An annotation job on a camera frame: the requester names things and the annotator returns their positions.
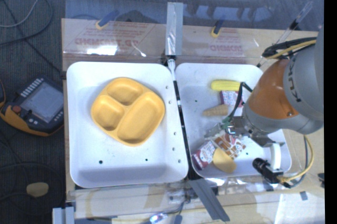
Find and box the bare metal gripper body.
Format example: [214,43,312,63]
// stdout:
[228,116,285,148]

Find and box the orange and white carton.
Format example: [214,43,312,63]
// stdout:
[212,130,247,161]

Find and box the tan ice cream cone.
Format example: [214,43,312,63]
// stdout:
[202,104,229,117]

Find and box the dark red and white packet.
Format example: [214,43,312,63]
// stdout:
[191,139,220,169]

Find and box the yellow crisp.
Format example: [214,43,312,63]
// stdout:
[212,147,237,174]

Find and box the yellow corn cob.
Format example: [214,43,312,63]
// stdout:
[210,79,242,92]

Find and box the white plastic tray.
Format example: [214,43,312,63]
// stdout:
[174,62,293,179]
[65,60,190,189]

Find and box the yellow divided plate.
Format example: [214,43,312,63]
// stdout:
[90,77,166,147]

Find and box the brown cardboard board red print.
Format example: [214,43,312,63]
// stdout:
[61,17,325,219]

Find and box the pale yellow round object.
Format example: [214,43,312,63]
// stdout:
[26,181,49,198]

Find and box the black cylinder on white bracket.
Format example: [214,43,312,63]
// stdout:
[252,142,285,185]

